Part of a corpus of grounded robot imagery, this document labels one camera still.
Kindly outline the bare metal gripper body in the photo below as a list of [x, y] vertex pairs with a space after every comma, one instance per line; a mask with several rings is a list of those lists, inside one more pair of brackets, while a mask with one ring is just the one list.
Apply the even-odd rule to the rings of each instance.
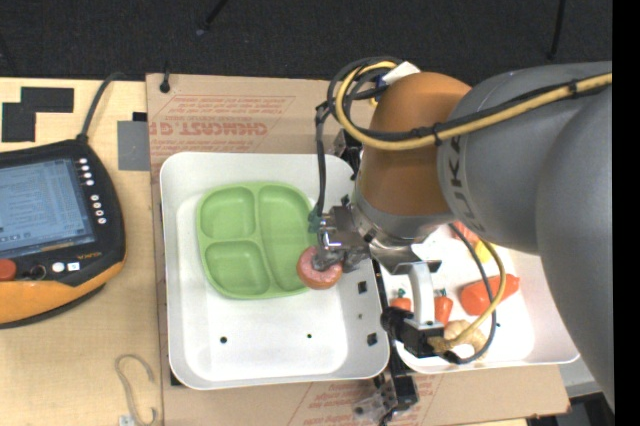
[[389, 272], [406, 272], [418, 261], [412, 246], [424, 242], [441, 226], [437, 216], [404, 216], [366, 210], [362, 205], [335, 206], [325, 214], [320, 229], [335, 230], [350, 248], [368, 246], [371, 259]]

